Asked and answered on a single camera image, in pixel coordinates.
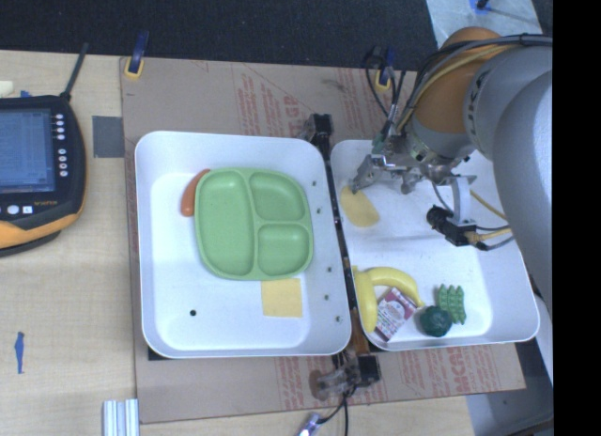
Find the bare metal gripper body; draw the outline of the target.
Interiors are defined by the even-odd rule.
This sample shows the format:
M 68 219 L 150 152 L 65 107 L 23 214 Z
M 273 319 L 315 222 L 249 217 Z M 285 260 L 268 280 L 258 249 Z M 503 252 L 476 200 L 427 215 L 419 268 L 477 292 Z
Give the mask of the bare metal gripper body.
M 374 155 L 374 167 L 388 172 L 416 172 L 431 181 L 443 181 L 471 155 L 467 136 L 452 135 L 446 142 L 435 137 L 437 148 L 431 148 L 414 134 L 390 136 L 380 153 Z

